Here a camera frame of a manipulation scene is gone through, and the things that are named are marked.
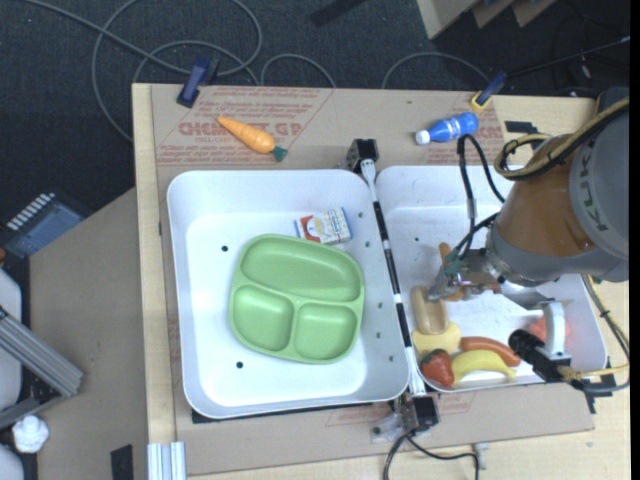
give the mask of toy carrot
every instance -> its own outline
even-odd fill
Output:
[[[281,161],[287,154],[287,150],[276,146],[273,135],[265,130],[228,117],[220,116],[218,122],[234,137],[258,153],[273,153],[278,161]]]

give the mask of sausage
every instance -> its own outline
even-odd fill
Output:
[[[497,353],[507,366],[518,366],[522,359],[508,345],[484,336],[465,336],[460,340],[462,350],[492,350]]]

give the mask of white tray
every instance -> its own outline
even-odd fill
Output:
[[[344,170],[192,171],[167,195],[178,292],[183,381],[191,406],[224,419],[391,400],[409,370],[369,191]],[[296,235],[296,218],[344,208],[353,238],[338,247],[365,279],[362,327],[352,351],[309,365],[253,351],[228,319],[243,245],[264,233]]]
[[[480,222],[497,212],[500,202],[491,192],[481,167],[469,167],[468,172],[477,201],[477,222]],[[494,175],[493,180],[506,197],[511,182],[498,175]],[[415,285],[433,284],[442,264],[438,244],[446,242],[453,247],[469,230],[462,178],[459,168],[453,166],[398,166],[384,169],[376,185],[408,324],[413,331],[416,323],[411,289]],[[473,247],[482,247],[485,237],[486,232],[479,232]],[[556,300],[570,301],[565,307],[565,318],[571,330],[565,350],[573,356],[572,367],[577,370],[602,368],[607,359],[606,348],[580,277],[565,275],[538,290]],[[449,320],[458,324],[462,336],[486,336],[505,344],[514,330],[526,328],[542,316],[540,310],[527,311],[491,292],[469,301],[447,302],[446,307]],[[455,389],[440,390],[467,391],[538,382],[542,382],[540,377],[523,361],[512,380],[500,373],[479,371],[467,375]]]

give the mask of orange toy food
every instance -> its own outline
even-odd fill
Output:
[[[217,119],[228,132],[254,151],[273,153],[278,160],[282,160],[286,155],[287,150],[276,146],[276,141],[269,132],[228,117],[220,116]]]
[[[460,340],[460,348],[465,352],[469,350],[491,350],[498,354],[507,366],[518,366],[522,359],[511,347],[497,340],[484,336],[466,336]]]

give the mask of green plate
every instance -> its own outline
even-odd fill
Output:
[[[229,312],[246,346],[305,363],[332,363],[358,337],[364,278],[335,247],[285,235],[260,235],[240,253]]]

